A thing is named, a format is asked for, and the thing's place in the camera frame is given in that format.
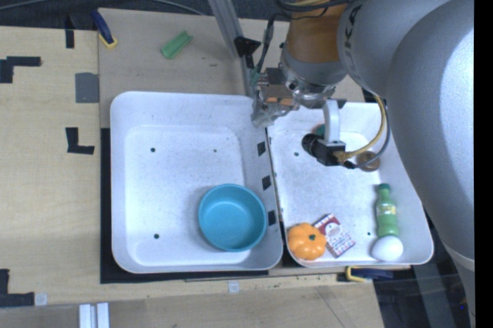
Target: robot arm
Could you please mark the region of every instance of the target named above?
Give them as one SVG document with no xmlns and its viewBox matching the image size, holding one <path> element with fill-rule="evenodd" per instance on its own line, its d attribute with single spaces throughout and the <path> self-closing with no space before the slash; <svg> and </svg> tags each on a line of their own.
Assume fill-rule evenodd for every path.
<svg viewBox="0 0 493 328">
<path fill-rule="evenodd" d="M 301 19 L 290 23 L 279 67 L 259 82 L 253 123 L 323 108 L 347 74 L 385 99 L 401 161 L 455 262 L 475 326 L 474 0 L 350 0 L 293 18 Z"/>
</svg>

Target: black mat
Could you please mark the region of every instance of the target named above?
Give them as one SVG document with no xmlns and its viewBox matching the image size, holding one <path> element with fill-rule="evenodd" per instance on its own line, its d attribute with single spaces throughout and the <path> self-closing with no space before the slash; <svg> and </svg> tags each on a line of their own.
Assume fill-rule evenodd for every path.
<svg viewBox="0 0 493 328">
<path fill-rule="evenodd" d="M 101 129 L 101 270 L 100 283 L 144 283 L 175 279 L 266 276 L 268 271 L 130 273 L 113 258 L 111 245 L 111 145 L 109 129 Z"/>
</svg>

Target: egg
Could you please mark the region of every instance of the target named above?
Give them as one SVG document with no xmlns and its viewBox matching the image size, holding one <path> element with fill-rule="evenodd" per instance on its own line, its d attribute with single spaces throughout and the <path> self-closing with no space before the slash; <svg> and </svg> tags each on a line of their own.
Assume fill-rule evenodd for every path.
<svg viewBox="0 0 493 328">
<path fill-rule="evenodd" d="M 380 261 L 395 261 L 403 252 L 402 241 L 394 235 L 381 237 L 371 249 L 371 255 Z"/>
</svg>

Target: plastic bottle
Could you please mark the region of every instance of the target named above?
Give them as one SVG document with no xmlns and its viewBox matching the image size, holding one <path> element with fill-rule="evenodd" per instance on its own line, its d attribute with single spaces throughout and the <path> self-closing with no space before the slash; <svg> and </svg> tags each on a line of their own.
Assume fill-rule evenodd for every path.
<svg viewBox="0 0 493 328">
<path fill-rule="evenodd" d="M 399 236 L 397 227 L 397 211 L 395 203 L 391 198 L 391 187 L 387 183 L 378 186 L 377 211 L 377 234 L 381 238 L 386 235 Z"/>
</svg>

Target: metal bracket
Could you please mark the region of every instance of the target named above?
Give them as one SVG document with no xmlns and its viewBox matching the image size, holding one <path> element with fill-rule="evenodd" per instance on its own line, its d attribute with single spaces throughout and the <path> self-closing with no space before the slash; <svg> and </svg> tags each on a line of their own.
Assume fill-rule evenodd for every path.
<svg viewBox="0 0 493 328">
<path fill-rule="evenodd" d="M 328 99 L 322 107 L 324 111 L 325 130 L 324 139 L 320 142 L 325 146 L 341 144 L 339 109 L 342 109 L 345 103 L 345 100 Z"/>
<path fill-rule="evenodd" d="M 234 39 L 236 52 L 240 57 L 245 56 L 246 67 L 248 69 L 253 69 L 255 67 L 255 65 L 253 64 L 252 54 L 259 48 L 261 44 L 262 42 L 254 41 L 253 39 L 248 39 L 244 36 L 237 36 Z"/>
</svg>

